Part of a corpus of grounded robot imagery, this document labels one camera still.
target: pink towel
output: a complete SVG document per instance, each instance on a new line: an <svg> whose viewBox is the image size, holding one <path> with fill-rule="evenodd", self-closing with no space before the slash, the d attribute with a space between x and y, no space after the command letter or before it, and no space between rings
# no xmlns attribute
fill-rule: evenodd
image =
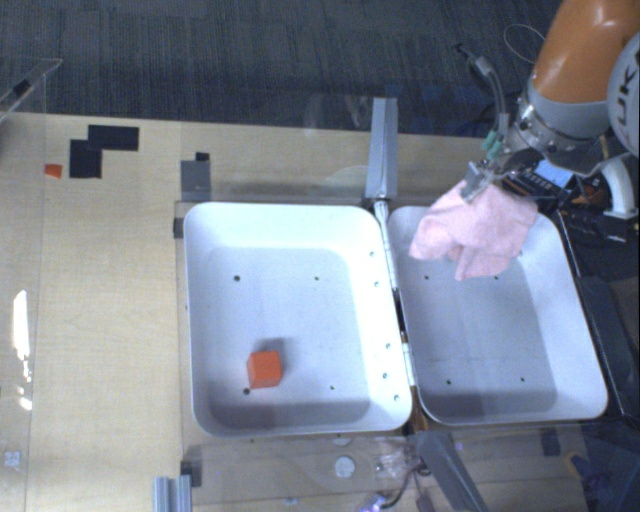
<svg viewBox="0 0 640 512"><path fill-rule="evenodd" d="M432 260L448 256L458 262L455 278L494 276L516 257L536 219L534 202L490 185L471 203L460 190L465 182L438 199L413 237L409 255Z"/></svg>

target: table surface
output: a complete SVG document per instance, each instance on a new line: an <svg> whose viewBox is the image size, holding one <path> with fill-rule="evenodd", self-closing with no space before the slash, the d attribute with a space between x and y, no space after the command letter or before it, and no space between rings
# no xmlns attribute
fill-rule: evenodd
<svg viewBox="0 0 640 512"><path fill-rule="evenodd" d="M69 141L85 139L89 124L138 126L139 150L104 151L100 180L69 179ZM177 476L189 435L172 232L180 161L207 152L214 188L294 195L351 176L336 173L366 164L369 135L56 115L47 116L46 135L47 162L64 173L45 183L26 510L148 511L153 478ZM400 189L429 202L479 155L475 139L401 135ZM544 457L539 440L459 436L475 446L467 467L492 510L586 510L564 457ZM584 449L577 428L562 430L560 441L563 455ZM432 477L425 486L448 510ZM415 490L408 493L396 510L415 510ZM351 511L363 497L197 510Z"/></svg>

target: clear plastic panel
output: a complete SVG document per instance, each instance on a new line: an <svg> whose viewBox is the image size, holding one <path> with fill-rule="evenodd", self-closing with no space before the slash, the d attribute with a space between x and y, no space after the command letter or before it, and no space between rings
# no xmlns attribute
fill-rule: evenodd
<svg viewBox="0 0 640 512"><path fill-rule="evenodd" d="M211 199L358 204L364 194L366 131L183 123L182 161L206 153ZM400 135L394 204L430 204L481 155L477 139Z"/></svg>
<svg viewBox="0 0 640 512"><path fill-rule="evenodd" d="M0 58L0 509L23 510L44 205L46 75L59 61Z"/></svg>

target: cable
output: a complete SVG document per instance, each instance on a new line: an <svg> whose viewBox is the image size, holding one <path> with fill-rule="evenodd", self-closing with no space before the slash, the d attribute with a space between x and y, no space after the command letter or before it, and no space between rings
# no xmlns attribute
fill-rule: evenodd
<svg viewBox="0 0 640 512"><path fill-rule="evenodd" d="M420 493L420 487L418 486L418 479L416 475L428 476L430 474L431 474L431 471L429 471L429 468L427 468L427 466L424 463L420 463L417 466L414 466L413 468L411 468L409 471L407 471L407 474L404 476L404 480L402 481L402 487L400 487L398 494L396 494L396 496L390 501L387 501L382 505L380 505L380 509L389 510L390 508L393 508L398 504L398 502L402 499L404 492L407 490L407 487L409 487L409 480L411 480L412 475L416 479L416 487L418 489L418 493Z"/></svg>
<svg viewBox="0 0 640 512"><path fill-rule="evenodd" d="M507 38L507 32L509 32L509 30L513 29L513 28L526 28L527 30L530 30L531 32L533 32L534 34L536 34L540 39L542 39L542 41L544 42L544 36L540 33L539 30L536 30L535 28L533 28L531 25L525 25L523 23L512 23L511 25L509 25L507 28L504 29L504 32L502 33L502 39L504 40L504 44L507 45L507 48L509 48L509 50L511 51L511 53L513 53L516 57L518 57L520 60L528 63L528 64L535 64L535 61L532 61L531 59L526 58L524 55L522 55L520 52L518 52L518 50L516 50L511 43L509 43L509 40Z"/></svg>
<svg viewBox="0 0 640 512"><path fill-rule="evenodd" d="M582 197L584 197L587 204L591 204L589 194L587 194L587 191L584 188L584 183L582 183L582 178L580 178L580 176L578 175L576 175L576 182L578 183L578 188L580 189L580 194L582 194Z"/></svg>
<svg viewBox="0 0 640 512"><path fill-rule="evenodd" d="M472 79L478 82L478 78L481 78L482 81L489 86L493 94L493 103L495 105L494 121L487 137L482 143L482 149L487 152L487 159L491 161L500 153L509 132L510 115L507 110L507 100L504 96L502 83L493 64L485 57L476 55L463 44L458 44L455 48L465 56L467 71Z"/></svg>

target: orange cube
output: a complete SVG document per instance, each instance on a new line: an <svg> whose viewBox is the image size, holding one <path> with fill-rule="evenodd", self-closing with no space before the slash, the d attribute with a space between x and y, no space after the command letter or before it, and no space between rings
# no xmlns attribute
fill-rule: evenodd
<svg viewBox="0 0 640 512"><path fill-rule="evenodd" d="M282 380L282 364L277 350L253 352L247 361L249 387L272 388Z"/></svg>
<svg viewBox="0 0 640 512"><path fill-rule="evenodd" d="M45 164L44 173L52 178L62 178L62 166L59 164Z"/></svg>

